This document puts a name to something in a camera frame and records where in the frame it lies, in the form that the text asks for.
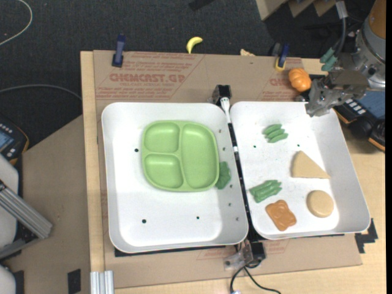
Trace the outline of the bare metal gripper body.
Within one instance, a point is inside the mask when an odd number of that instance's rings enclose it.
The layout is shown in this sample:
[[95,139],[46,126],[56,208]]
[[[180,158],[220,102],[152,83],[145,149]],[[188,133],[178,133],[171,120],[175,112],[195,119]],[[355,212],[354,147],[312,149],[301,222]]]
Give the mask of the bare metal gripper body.
[[329,71],[334,89],[363,96],[385,90],[385,60],[372,53],[341,53]]

